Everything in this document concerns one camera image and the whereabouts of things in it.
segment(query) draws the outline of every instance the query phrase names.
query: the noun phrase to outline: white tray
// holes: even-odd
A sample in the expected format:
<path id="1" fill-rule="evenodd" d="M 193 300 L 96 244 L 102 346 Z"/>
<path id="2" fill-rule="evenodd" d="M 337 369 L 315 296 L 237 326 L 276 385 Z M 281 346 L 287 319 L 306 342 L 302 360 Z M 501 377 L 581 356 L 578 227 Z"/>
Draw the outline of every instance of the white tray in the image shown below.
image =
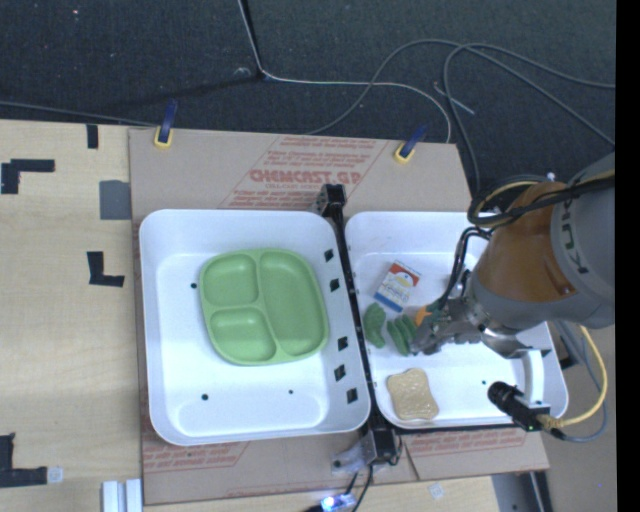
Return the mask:
<path id="1" fill-rule="evenodd" d="M 295 251 L 316 272 L 329 342 L 303 360 L 237 366 L 209 341 L 198 282 L 203 263 L 236 250 Z M 333 257 L 326 261 L 326 251 Z M 355 430 L 371 403 L 333 228 L 307 212 L 161 210 L 140 228 L 151 421 L 178 445 Z M 331 291 L 330 282 L 341 286 Z"/>
<path id="2" fill-rule="evenodd" d="M 453 252 L 462 231 L 469 227 L 464 213 L 365 212 L 355 215 L 346 227 L 349 257 L 355 273 L 361 315 L 374 302 L 373 295 L 390 265 L 400 260 L 421 273 L 418 286 L 406 309 L 437 299 L 445 289 L 453 265 Z M 470 239 L 466 264 L 472 268 L 486 242 Z M 398 313 L 384 308 L 387 319 Z M 482 343 L 446 344 L 431 355 L 402 356 L 383 330 L 385 346 L 367 342 L 368 360 L 380 412 L 394 425 L 405 429 L 460 428 L 508 424 L 510 418 L 487 398 L 495 381 L 525 389 L 522 360 L 507 360 Z M 551 414 L 560 416 L 567 403 L 562 370 L 546 324 L 519 335 L 525 344 L 550 353 L 543 358 L 543 400 Z M 386 381 L 390 375 L 409 368 L 422 368 L 429 379 L 439 414 L 432 420 L 401 420 L 395 414 Z"/>

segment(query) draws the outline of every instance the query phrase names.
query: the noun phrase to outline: table surface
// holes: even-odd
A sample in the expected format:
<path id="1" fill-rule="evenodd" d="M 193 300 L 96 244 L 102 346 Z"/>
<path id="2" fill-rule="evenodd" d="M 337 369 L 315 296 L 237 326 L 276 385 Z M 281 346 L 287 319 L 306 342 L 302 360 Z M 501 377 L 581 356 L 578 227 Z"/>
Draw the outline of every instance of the table surface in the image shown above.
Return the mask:
<path id="1" fill-rule="evenodd" d="M 129 181 L 127 128 L 0 121 L 0 162 L 55 159 L 0 195 L 0 435 L 16 468 L 60 466 L 61 483 L 1 489 L 0 510 L 100 510 L 104 481 L 141 477 L 132 226 L 100 219 L 99 182 Z M 124 286 L 89 286 L 88 251 Z M 490 477 L 376 485 L 366 510 L 497 511 Z M 322 492 L 145 507 L 300 511 Z"/>

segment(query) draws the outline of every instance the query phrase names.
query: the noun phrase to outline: blue clamp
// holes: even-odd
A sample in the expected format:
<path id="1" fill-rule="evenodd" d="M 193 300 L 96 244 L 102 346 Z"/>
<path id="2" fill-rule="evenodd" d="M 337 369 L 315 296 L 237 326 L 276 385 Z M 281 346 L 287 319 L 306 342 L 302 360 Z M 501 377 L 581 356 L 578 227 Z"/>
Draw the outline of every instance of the blue clamp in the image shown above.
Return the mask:
<path id="1" fill-rule="evenodd" d="M 411 157 L 416 152 L 415 145 L 422 140 L 425 133 L 427 133 L 427 125 L 423 124 L 415 132 L 413 132 L 413 135 L 411 135 L 407 142 L 405 142 L 404 144 L 400 144 L 400 146 L 398 146 L 398 149 L 396 149 L 396 152 L 393 154 L 393 158 L 396 160 L 396 162 L 406 164 L 409 160 L 411 160 Z"/>
<path id="2" fill-rule="evenodd" d="M 171 146 L 173 141 L 173 122 L 176 118 L 176 111 L 178 110 L 178 101 L 171 99 L 167 103 L 167 108 L 164 111 L 164 120 L 162 125 L 156 129 L 156 134 L 153 137 L 153 144 L 160 149 L 167 149 Z"/>

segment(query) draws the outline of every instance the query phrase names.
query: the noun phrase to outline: green plate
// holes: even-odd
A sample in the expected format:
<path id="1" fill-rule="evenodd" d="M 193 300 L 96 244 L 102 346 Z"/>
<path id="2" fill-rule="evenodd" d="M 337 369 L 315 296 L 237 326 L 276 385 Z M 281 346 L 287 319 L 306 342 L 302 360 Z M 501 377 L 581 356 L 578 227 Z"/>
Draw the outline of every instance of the green plate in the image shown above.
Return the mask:
<path id="1" fill-rule="evenodd" d="M 200 302 L 211 343 L 235 364 L 309 357 L 329 337 L 315 273 L 291 251 L 255 249 L 210 259 L 200 271 Z"/>

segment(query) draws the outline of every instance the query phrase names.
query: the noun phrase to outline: cardboard sheet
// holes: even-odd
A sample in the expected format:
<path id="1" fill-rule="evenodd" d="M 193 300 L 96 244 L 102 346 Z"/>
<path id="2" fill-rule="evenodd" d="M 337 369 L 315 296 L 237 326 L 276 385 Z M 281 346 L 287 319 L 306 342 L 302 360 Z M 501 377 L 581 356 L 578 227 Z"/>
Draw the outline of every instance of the cardboard sheet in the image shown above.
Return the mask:
<path id="1" fill-rule="evenodd" d="M 155 434 L 145 400 L 138 229 L 166 208 L 313 210 L 324 183 L 345 185 L 347 217 L 465 211 L 470 196 L 456 147 L 421 143 L 400 164 L 393 159 L 399 141 L 175 130 L 171 147 L 158 149 L 153 135 L 129 130 L 145 503 L 344 488 L 350 475 L 332 474 L 330 461 L 357 441 L 356 432 L 190 448 Z M 375 484 L 548 467 L 540 436 L 515 429 L 405 436 L 404 450 Z"/>

